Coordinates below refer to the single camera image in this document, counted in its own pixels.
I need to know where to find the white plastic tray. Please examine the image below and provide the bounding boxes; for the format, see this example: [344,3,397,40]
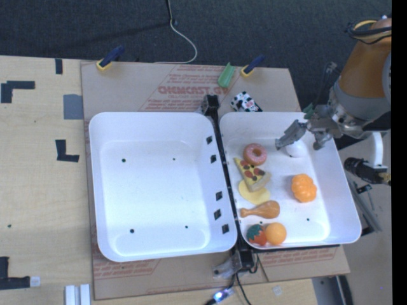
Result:
[219,111,362,250]
[88,111,238,263]

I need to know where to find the red strawberry with green top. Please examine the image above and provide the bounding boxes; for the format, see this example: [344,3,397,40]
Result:
[246,223,268,247]

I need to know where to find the orange ball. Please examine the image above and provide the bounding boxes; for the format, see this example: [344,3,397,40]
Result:
[264,222,287,246]

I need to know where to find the black block with thin wires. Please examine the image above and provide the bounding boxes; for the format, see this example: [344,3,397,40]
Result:
[202,94,221,117]
[233,245,256,272]

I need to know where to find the thin black rod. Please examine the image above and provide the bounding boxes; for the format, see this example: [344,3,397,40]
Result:
[209,112,252,260]

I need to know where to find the yellow flat disc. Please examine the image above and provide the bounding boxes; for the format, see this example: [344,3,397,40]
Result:
[238,179,272,206]

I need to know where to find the black and white cow carton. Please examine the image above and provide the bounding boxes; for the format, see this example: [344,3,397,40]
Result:
[230,91,263,113]

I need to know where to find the pink doughnut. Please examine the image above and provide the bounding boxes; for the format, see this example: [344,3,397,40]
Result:
[242,142,268,167]

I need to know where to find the white egg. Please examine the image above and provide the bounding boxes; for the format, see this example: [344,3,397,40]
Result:
[285,140,307,158]

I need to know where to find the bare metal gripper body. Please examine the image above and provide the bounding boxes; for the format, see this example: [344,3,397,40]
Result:
[306,104,373,139]

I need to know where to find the black cylinder on white bracket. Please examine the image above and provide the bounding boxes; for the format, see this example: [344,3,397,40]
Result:
[343,132,390,186]

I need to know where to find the orange pumpkin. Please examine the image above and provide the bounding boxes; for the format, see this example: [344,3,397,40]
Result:
[291,173,318,203]

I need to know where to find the brown chicken drumstick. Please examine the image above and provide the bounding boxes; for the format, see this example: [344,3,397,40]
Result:
[239,200,281,220]

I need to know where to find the brown cardboard board red print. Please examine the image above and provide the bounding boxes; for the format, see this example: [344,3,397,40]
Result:
[79,61,351,301]

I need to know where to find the green pea pod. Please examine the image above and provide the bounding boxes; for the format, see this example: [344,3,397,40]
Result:
[217,62,237,89]

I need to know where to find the pizza slice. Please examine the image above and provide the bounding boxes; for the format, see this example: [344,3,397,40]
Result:
[233,156,272,193]

